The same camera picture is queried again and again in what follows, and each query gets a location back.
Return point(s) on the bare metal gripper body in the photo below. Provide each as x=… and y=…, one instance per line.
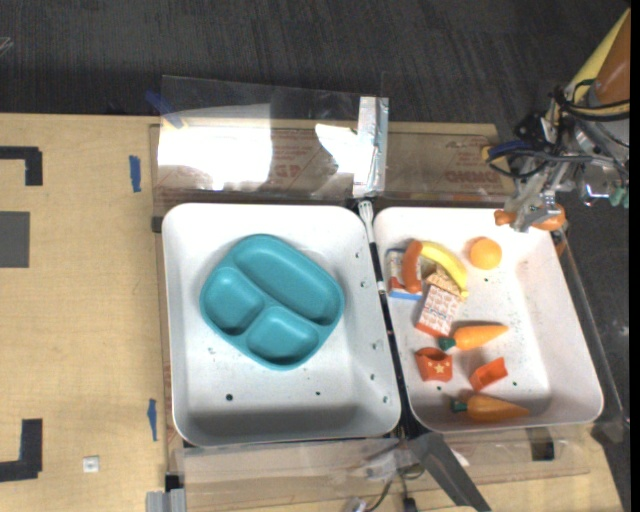
x=582, y=165

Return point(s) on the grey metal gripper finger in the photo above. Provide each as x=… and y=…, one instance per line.
x=520, y=202
x=535, y=212

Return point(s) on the orange toy sausage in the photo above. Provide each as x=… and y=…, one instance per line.
x=552, y=221

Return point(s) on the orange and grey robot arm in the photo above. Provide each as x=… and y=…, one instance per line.
x=612, y=65

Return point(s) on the orange toy fruit ball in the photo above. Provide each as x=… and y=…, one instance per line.
x=485, y=253

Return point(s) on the yellow banana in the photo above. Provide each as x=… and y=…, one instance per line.
x=447, y=260

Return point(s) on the white plastic tray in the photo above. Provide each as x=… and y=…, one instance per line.
x=280, y=405
x=540, y=310

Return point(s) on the red-orange toy sausage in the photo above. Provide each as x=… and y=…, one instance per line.
x=411, y=267

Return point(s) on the orange carrot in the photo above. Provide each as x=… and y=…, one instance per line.
x=492, y=409
x=477, y=336

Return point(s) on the white carton red pattern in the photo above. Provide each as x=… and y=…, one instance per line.
x=437, y=312

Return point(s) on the white carton red blue print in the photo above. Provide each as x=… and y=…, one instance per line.
x=393, y=270

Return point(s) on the thin black and white rod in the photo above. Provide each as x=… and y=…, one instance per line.
x=378, y=270

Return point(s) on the small orange open box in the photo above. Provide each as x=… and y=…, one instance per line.
x=489, y=374

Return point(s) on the red box yellow star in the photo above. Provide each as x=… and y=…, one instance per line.
x=434, y=367

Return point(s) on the teal divided plate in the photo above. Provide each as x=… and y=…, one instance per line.
x=280, y=280

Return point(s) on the small white square tile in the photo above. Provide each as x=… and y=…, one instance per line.
x=91, y=464

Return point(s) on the black cylinder on white bracket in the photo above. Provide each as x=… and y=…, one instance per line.
x=530, y=128

